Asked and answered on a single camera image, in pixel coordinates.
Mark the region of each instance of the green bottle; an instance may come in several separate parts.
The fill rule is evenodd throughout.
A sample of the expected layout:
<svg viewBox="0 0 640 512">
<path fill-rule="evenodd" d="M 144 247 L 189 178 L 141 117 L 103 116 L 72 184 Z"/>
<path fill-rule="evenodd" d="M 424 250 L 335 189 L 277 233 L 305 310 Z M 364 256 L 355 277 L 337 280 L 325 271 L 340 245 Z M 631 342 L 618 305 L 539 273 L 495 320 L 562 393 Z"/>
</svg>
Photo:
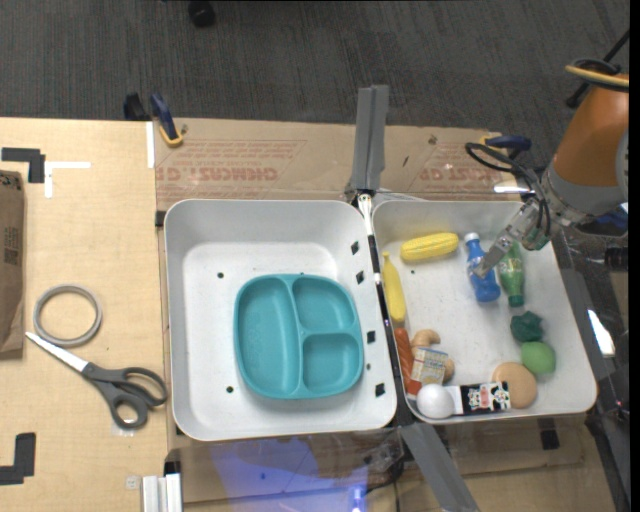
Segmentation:
<svg viewBox="0 0 640 512">
<path fill-rule="evenodd" d="M 509 296 L 509 306 L 512 308 L 522 306 L 524 304 L 524 269 L 518 242 L 513 242 L 509 251 L 498 263 L 498 278 Z"/>
</svg>

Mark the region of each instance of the green ball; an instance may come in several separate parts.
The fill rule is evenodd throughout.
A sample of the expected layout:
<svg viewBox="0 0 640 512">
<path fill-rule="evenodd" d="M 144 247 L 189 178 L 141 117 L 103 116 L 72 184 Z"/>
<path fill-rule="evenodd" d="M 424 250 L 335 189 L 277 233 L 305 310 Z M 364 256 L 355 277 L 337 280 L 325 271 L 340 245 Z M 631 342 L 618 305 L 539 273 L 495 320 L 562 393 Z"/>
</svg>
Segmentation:
<svg viewBox="0 0 640 512">
<path fill-rule="evenodd" d="M 522 364 L 534 375 L 552 373 L 556 369 L 553 349 L 541 341 L 529 341 L 522 345 Z"/>
</svg>

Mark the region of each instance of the blue bottle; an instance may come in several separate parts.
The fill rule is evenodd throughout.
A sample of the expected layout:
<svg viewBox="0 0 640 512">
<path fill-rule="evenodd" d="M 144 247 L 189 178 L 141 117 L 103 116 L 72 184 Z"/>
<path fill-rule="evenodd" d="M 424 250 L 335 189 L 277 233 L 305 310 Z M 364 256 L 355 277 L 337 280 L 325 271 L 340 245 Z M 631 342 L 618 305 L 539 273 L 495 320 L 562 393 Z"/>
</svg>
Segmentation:
<svg viewBox="0 0 640 512">
<path fill-rule="evenodd" d="M 467 258 L 467 274 L 473 285 L 478 302 L 492 302 L 500 297 L 500 286 L 496 281 L 496 273 L 493 269 L 483 278 L 473 273 L 473 269 L 480 263 L 484 256 L 484 251 L 480 247 L 480 236 L 478 233 L 468 233 L 464 237 L 464 243 L 469 248 Z"/>
</svg>

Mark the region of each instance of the brown paper bag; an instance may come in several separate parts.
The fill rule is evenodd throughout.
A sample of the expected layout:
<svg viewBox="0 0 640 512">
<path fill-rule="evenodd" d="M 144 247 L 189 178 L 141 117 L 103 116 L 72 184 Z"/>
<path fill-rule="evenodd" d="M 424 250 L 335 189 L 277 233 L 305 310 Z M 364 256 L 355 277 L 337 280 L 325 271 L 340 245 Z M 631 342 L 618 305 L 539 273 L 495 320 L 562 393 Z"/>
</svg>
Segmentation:
<svg viewBox="0 0 640 512">
<path fill-rule="evenodd" d="M 0 352 L 24 340 L 24 204 L 21 175 L 0 170 Z"/>
</svg>

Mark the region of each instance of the gray carpet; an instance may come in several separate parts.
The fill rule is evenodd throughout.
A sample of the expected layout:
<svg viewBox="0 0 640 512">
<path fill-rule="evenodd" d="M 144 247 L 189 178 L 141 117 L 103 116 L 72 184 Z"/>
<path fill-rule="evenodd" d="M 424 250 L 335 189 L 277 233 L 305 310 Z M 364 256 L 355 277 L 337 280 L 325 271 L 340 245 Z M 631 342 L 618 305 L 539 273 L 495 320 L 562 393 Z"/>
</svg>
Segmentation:
<svg viewBox="0 0 640 512">
<path fill-rule="evenodd" d="M 3 0 L 0 115 L 124 119 L 128 93 L 160 92 L 175 117 L 353 123 L 384 83 L 388 124 L 524 135 L 544 165 L 579 86 L 563 67 L 604 57 L 630 3 L 214 1 L 199 29 L 188 2 Z"/>
</svg>

